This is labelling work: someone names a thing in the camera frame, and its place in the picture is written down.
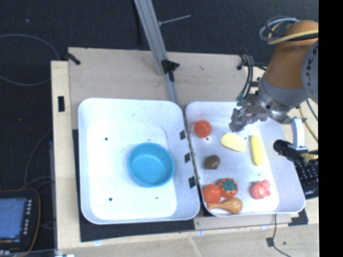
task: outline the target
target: white tray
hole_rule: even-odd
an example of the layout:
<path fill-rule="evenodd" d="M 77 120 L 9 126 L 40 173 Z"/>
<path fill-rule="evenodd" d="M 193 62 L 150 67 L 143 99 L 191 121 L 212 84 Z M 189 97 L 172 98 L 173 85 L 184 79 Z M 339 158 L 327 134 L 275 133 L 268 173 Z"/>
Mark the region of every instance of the white tray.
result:
<path fill-rule="evenodd" d="M 239 215 L 233 215 L 222 209 L 209 209 L 214 216 L 240 216 L 267 213 L 297 213 L 305 205 L 305 197 L 299 178 L 292 162 L 279 156 L 273 149 L 278 139 L 284 139 L 279 123 L 272 119 L 255 122 L 236 134 L 245 138 L 247 149 L 237 152 L 224 147 L 220 139 L 230 132 L 229 123 L 236 102 L 194 102 L 186 108 L 186 119 L 190 141 L 194 154 L 198 179 L 203 189 L 208 184 L 216 184 L 221 178 L 233 178 L 238 184 L 236 197 L 243 202 Z M 208 138 L 199 138 L 194 132 L 194 125 L 199 120 L 207 120 L 213 126 Z M 265 163 L 253 164 L 249 136 L 261 136 L 264 144 Z M 218 155 L 220 164 L 217 169 L 205 169 L 204 161 L 210 155 Z M 252 198 L 249 192 L 251 185 L 258 180 L 267 179 L 271 183 L 271 195 L 263 199 Z"/>
<path fill-rule="evenodd" d="M 190 185 L 195 172 L 182 110 L 175 103 L 86 99 L 78 121 L 81 210 L 90 222 L 174 221 L 197 215 L 199 194 Z M 173 156 L 175 174 L 166 185 L 147 188 L 131 177 L 128 154 L 143 142 L 158 143 Z"/>

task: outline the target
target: table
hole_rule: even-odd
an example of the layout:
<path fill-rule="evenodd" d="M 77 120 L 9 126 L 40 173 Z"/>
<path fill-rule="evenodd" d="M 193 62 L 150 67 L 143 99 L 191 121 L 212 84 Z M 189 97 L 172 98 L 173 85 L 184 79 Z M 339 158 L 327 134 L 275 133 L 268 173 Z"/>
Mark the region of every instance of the table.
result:
<path fill-rule="evenodd" d="M 165 79 L 157 74 L 150 51 L 69 48 L 69 53 L 81 64 L 71 60 L 51 62 L 56 246 L 60 254 L 114 256 L 115 253 L 116 256 L 127 256 L 141 250 L 140 256 L 154 253 L 176 256 L 181 252 L 184 256 L 219 256 L 220 250 L 216 253 L 211 247 L 234 248 L 236 256 L 242 256 L 240 253 L 246 253 L 247 248 L 256 256 L 267 252 L 270 256 L 279 254 L 265 241 L 265 237 L 272 237 L 272 215 L 232 220 L 199 214 L 194 218 L 195 229 L 192 231 L 81 242 L 72 138 L 72 130 L 77 129 L 78 104 L 89 96 L 167 100 L 168 95 Z M 175 71 L 175 86 L 182 109 L 193 101 L 234 101 L 245 82 L 244 69 L 239 71 L 236 68 L 240 63 L 237 55 L 169 52 L 168 57 L 180 64 Z M 259 69 L 255 70 L 256 76 L 263 74 Z M 311 118 L 305 107 L 304 113 Z M 299 116 L 298 110 L 290 114 Z M 313 119 L 309 122 L 317 132 L 317 122 Z M 282 128 L 286 139 L 291 141 L 290 126 Z M 305 139 L 310 150 L 317 148 L 316 141 L 308 132 Z M 311 252 L 311 256 L 319 254 L 318 199 L 307 200 L 305 210 L 308 225 L 283 227 L 298 214 L 278 215 L 279 235 L 292 240 L 292 246 L 284 247 L 290 255 L 293 251 L 299 256 L 297 250 Z M 298 233 L 297 239 L 292 233 Z"/>

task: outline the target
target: dark background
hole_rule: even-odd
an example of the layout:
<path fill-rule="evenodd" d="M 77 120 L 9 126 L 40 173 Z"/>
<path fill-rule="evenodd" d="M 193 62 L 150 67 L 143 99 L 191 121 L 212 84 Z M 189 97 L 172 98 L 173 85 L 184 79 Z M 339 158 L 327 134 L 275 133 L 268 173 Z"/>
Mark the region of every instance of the dark background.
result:
<path fill-rule="evenodd" d="M 258 31 L 272 16 L 318 21 L 319 0 L 152 0 L 167 51 L 238 54 L 244 46 L 268 62 L 273 46 Z M 0 189 L 28 187 L 42 198 L 34 250 L 54 248 L 50 144 L 53 142 L 50 61 L 68 47 L 141 49 L 132 0 L 0 0 Z M 39 37 L 52 45 L 27 36 Z"/>

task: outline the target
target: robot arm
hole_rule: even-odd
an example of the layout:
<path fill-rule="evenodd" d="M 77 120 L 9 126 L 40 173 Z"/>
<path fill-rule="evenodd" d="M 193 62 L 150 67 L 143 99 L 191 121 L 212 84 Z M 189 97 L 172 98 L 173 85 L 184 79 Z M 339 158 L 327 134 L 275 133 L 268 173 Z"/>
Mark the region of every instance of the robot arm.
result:
<path fill-rule="evenodd" d="M 296 128 L 287 113 L 307 98 L 318 103 L 318 23 L 292 19 L 285 36 L 270 43 L 277 43 L 277 47 L 258 82 L 258 91 L 247 94 L 240 102 L 242 107 L 233 111 L 229 124 L 233 132 L 268 117 Z"/>

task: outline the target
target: toy food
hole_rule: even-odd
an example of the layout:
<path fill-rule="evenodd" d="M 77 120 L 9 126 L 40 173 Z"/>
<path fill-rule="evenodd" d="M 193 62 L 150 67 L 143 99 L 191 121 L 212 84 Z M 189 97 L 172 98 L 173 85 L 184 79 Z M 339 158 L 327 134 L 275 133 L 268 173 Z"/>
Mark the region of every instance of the toy food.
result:
<path fill-rule="evenodd" d="M 210 135 L 212 131 L 212 126 L 210 122 L 206 120 L 200 120 L 195 123 L 194 131 L 200 138 L 205 138 Z"/>
<path fill-rule="evenodd" d="M 245 152 L 247 148 L 245 140 L 233 132 L 225 133 L 221 137 L 220 142 L 223 146 L 233 149 L 237 152 Z"/>
<path fill-rule="evenodd" d="M 207 203 L 218 203 L 221 199 L 221 191 L 218 185 L 209 184 L 203 189 L 204 200 Z"/>
<path fill-rule="evenodd" d="M 263 199 L 270 195 L 270 183 L 268 180 L 256 181 L 250 189 L 251 196 L 255 199 Z"/>
<path fill-rule="evenodd" d="M 262 143 L 261 137 L 258 135 L 251 136 L 250 145 L 251 145 L 252 160 L 254 164 L 263 165 L 264 164 L 264 151 L 263 151 L 263 143 Z"/>
<path fill-rule="evenodd" d="M 223 202 L 220 202 L 220 203 L 208 203 L 207 208 L 208 209 L 220 208 L 228 212 L 237 214 L 241 212 L 243 208 L 243 202 L 241 201 L 241 199 L 233 197 L 233 198 L 225 199 Z"/>
<path fill-rule="evenodd" d="M 234 197 L 238 192 L 238 185 L 232 178 L 225 178 L 218 182 L 220 187 L 221 195 L 226 198 Z"/>
<path fill-rule="evenodd" d="M 205 159 L 204 166 L 207 169 L 217 169 L 220 163 L 218 155 L 211 155 Z"/>

